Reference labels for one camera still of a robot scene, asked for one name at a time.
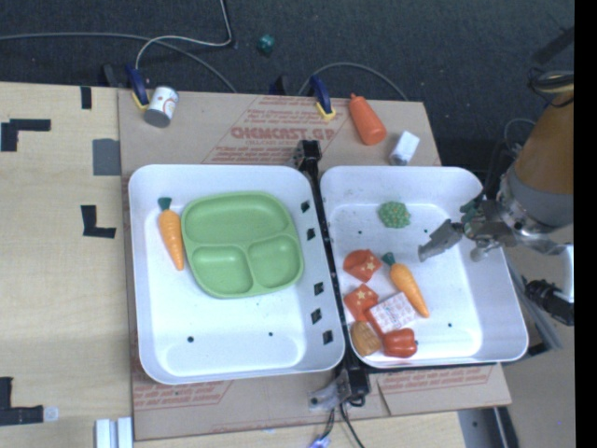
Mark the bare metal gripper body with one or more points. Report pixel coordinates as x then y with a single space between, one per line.
496 224

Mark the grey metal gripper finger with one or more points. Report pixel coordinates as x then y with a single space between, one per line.
440 241
481 253

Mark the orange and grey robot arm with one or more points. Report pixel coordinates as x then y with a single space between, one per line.
545 157

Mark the white plastic tray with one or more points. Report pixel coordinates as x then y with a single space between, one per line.
233 334
466 297

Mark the green toy grapes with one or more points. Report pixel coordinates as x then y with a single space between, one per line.
394 214

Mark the orange toy carrot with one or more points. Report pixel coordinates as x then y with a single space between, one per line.
170 233
406 285

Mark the orange carton with yellow star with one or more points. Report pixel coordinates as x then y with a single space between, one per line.
359 300
361 265

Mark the white and red packet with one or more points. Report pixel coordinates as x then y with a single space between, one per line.
392 313

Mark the small white carton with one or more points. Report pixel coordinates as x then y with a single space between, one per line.
405 148

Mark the orange toy bell pepper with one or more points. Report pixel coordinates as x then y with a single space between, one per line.
400 342

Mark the thin black rod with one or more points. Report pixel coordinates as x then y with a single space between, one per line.
326 241

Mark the brown toy bread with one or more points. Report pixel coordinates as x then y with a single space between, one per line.
365 339

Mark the orange plastic bottle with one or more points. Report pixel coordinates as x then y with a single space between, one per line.
367 121

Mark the green divided plate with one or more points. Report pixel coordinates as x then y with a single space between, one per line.
238 241

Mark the brown cardboard board red print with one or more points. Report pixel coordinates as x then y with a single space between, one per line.
261 129

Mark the small dark green object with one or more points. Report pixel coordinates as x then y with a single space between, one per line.
266 44

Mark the white can with orange print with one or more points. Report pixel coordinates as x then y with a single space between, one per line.
162 105

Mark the black cylinder on white bracket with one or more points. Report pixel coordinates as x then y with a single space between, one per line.
552 297

